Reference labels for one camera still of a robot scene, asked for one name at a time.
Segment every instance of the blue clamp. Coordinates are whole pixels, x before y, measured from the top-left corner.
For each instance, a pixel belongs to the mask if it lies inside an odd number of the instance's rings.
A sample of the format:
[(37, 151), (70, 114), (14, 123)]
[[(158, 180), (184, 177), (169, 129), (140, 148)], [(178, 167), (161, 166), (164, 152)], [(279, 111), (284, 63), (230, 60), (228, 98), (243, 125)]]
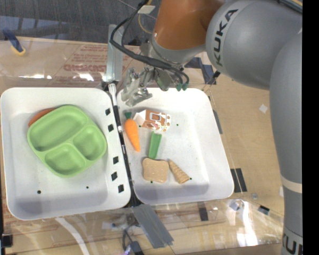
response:
[(20, 42), (18, 41), (18, 39), (16, 38), (16, 36), (13, 34), (13, 32), (11, 30), (9, 30), (8, 28), (4, 28), (2, 30), (2, 33), (5, 35), (5, 39), (8, 39), (12, 46), (12, 50), (19, 56), (23, 56), (26, 52), (26, 49), (23, 48), (20, 44)]

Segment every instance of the white plastic tray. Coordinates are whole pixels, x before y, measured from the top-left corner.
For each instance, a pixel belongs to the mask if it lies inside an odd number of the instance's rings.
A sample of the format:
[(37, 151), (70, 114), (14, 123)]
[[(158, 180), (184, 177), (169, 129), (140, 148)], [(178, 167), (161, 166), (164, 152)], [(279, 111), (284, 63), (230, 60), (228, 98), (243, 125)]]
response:
[[(107, 140), (105, 155), (71, 178), (54, 175), (27, 142), (30, 119), (42, 109), (65, 104), (80, 107)], [(92, 88), (11, 88), (1, 95), (0, 108), (7, 205), (15, 217), (31, 220), (81, 214), (121, 208), (129, 202), (123, 153), (112, 103), (105, 92)]]
[(121, 94), (118, 94), (122, 125), (125, 111), (132, 112), (132, 116), (144, 109), (170, 114), (171, 126), (162, 133), (156, 159), (171, 159), (191, 180), (180, 185), (170, 171), (165, 183), (144, 180), (141, 163), (148, 156), (152, 130), (140, 127), (141, 152), (136, 152), (124, 135), (137, 197), (149, 205), (229, 197), (233, 193), (234, 182), (207, 95), (198, 89), (179, 92), (169, 89), (163, 92), (158, 88), (149, 88), (149, 92), (153, 97), (132, 108), (122, 102)]

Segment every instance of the toy carrot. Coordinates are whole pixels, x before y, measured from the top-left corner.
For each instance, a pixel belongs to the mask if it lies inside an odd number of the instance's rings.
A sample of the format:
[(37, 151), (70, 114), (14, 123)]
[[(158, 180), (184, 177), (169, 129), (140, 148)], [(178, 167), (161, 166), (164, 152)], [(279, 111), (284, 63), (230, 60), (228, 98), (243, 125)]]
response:
[(139, 144), (139, 135), (138, 135), (138, 125), (137, 123), (131, 119), (131, 113), (125, 113), (127, 118), (124, 127), (125, 132), (128, 135), (130, 142), (132, 143), (133, 147), (137, 152), (140, 151), (140, 144)]

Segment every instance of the black connector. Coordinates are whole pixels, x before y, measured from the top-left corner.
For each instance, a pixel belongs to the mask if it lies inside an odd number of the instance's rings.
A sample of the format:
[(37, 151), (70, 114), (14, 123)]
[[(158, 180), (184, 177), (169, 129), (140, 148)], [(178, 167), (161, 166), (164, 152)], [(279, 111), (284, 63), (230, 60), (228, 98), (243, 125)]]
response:
[(135, 255), (144, 255), (142, 249), (140, 248), (140, 245), (137, 241), (133, 241), (130, 243), (130, 247), (132, 251), (135, 253)]

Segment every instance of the white band on robot arm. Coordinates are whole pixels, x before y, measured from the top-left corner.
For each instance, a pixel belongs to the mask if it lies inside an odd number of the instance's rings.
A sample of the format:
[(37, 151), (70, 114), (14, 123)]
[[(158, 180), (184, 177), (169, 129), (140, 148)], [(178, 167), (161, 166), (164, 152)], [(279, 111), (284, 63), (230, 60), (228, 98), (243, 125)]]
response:
[(282, 185), (285, 186), (287, 189), (296, 193), (303, 193), (303, 185), (301, 183), (289, 181), (286, 178), (284, 178), (282, 175), (280, 175), (280, 177), (281, 177)]

